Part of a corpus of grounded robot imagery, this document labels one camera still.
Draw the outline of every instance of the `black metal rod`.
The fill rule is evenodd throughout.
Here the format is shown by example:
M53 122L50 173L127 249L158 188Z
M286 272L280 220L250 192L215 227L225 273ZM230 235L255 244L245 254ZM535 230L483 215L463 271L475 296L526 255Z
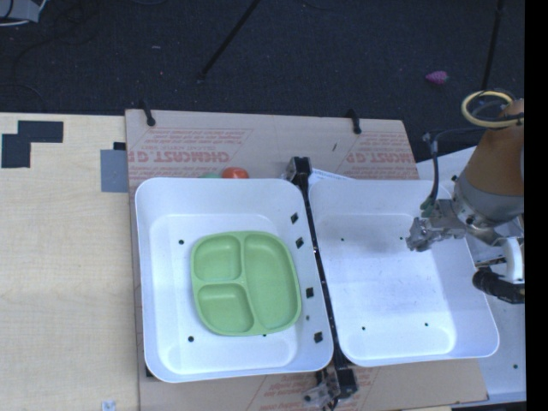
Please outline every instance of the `black metal rod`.
M495 46L497 45L498 29L500 28L500 20L503 16L504 0L498 0L497 12L495 14L495 25L491 34L491 45L489 46L489 55L487 56L487 65L485 66L485 73L483 76L483 82L481 83L481 89L487 89L487 83L489 82L489 75L491 74L491 66L493 64L493 57L495 56Z
M221 56L221 54L224 52L224 50L229 46L230 42L236 34L240 31L241 27L245 24L249 16L253 13L255 8L259 5L261 0L253 0L249 8L247 8L244 15L241 17L241 19L236 23L236 25L232 28L228 36L224 39L223 43L220 45L220 47L217 49L217 51L213 54L209 62L204 66L204 68L198 73L198 82L204 80L206 78L207 72L211 70L211 67L213 67L213 64L217 61L217 59Z

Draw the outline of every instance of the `light wood surface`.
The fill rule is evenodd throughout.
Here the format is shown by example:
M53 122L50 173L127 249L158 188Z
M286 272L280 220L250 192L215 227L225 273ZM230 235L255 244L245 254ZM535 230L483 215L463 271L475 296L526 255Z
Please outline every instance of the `light wood surface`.
M100 182L124 118L0 114L0 134L18 120L63 121L64 136L0 169L0 408L137 410L129 199Z

